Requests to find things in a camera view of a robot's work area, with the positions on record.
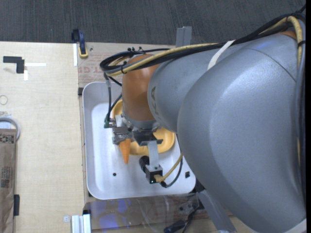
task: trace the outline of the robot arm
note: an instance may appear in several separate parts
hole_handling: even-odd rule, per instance
[[[278,17],[237,40],[208,71],[223,44],[167,50],[113,68],[101,63],[108,76],[126,73],[124,84],[148,81],[135,88],[138,96],[123,92],[127,126],[136,134],[159,126],[175,132],[204,188],[257,232],[282,233],[306,218],[305,170],[299,172],[305,159],[298,155],[305,153],[304,117],[298,116],[301,110],[304,115],[299,105],[304,103],[305,22],[296,17]],[[283,32],[288,21],[295,33]],[[146,108],[146,101],[143,117],[130,109],[139,102]]]

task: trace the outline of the plywood surface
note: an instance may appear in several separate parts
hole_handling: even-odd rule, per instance
[[[66,233],[63,216],[84,206],[78,73],[72,44],[0,42],[0,95],[20,125],[16,194],[20,195],[16,233]],[[3,56],[20,56],[28,81]]]
[[[88,58],[78,58],[79,87],[85,87],[90,82],[104,82],[104,73],[100,68],[102,60],[119,52],[127,51],[128,48],[139,50],[153,49],[170,49],[175,46],[171,45],[150,45],[150,44],[131,44],[131,43],[98,43],[87,42]],[[115,77],[118,81],[122,81],[122,75]]]

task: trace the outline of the wooden table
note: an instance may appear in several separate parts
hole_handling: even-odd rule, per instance
[[[101,46],[110,54],[129,45],[93,43],[89,47]],[[149,49],[151,45],[142,46]],[[0,111],[10,112],[21,130],[15,191],[20,195],[20,209],[14,232],[69,233],[66,216],[81,215],[85,203],[94,201],[88,197],[83,167],[81,97],[77,95],[82,67],[74,66],[73,44],[0,42],[0,52],[0,95],[8,98]],[[23,74],[16,74],[16,64],[3,63],[3,56],[20,56],[25,63],[46,63],[46,67],[28,67],[25,81]],[[239,232],[249,232],[237,218],[231,219]],[[162,231],[165,226],[158,224],[154,229]],[[110,231],[149,232],[142,226]],[[215,231],[209,219],[195,220],[187,230]]]

